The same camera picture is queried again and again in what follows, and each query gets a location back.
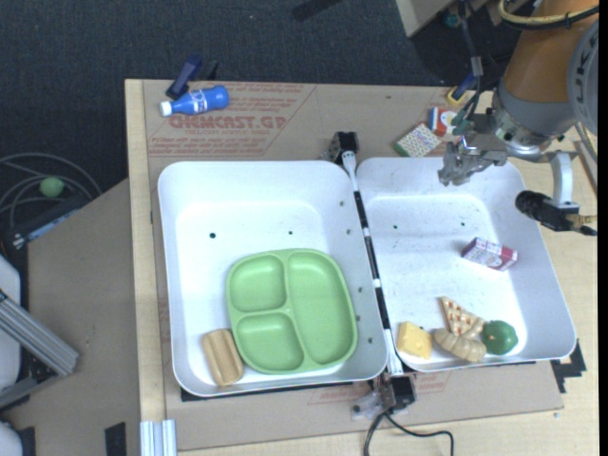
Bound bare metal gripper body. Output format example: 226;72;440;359
445;113;553;169

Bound colourful patterned packet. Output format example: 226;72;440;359
393;122;445;159

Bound red white blue carton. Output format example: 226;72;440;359
427;105;460;138

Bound pink and white carton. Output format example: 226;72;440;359
460;236;520;273

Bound white plastic tray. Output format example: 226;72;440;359
157;160;390;398
354;156;578;373

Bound thin black and white rod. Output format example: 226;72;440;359
341;150;405;375

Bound pizza slice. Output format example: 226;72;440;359
437;295;486;338

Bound green bell pepper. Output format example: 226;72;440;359
480;319;520;356

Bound yellow cheese wedge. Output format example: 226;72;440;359
396;320;434;362

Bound beige croissant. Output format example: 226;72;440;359
432;327;488;364

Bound green divided plate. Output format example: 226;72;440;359
224;247;359;376

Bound blue bottle white cap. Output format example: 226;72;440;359
159;84;231;118

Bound tan hot dog bun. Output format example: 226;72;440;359
199;328;245;388

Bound brown cardboard board red print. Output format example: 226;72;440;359
142;80;566;451

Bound black cylinder on white bracket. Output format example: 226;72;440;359
515;152;583;233

